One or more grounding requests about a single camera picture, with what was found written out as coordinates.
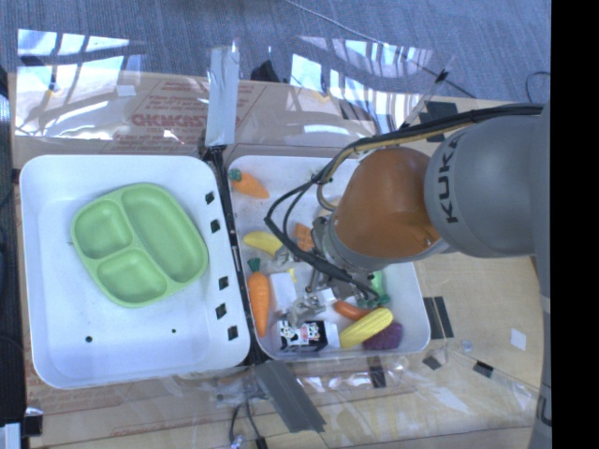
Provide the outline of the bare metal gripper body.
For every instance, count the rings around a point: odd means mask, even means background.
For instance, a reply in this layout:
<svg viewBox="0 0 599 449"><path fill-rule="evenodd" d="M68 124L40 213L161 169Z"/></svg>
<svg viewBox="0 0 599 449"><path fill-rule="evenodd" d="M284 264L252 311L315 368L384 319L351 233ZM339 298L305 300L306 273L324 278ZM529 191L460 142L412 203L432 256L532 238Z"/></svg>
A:
<svg viewBox="0 0 599 449"><path fill-rule="evenodd" d="M355 297L363 306L375 306L376 292L369 279L373 271L367 269L364 256L342 243L332 218L316 217L311 236L314 241L311 265L318 274L315 289L330 288L338 299Z"/></svg>

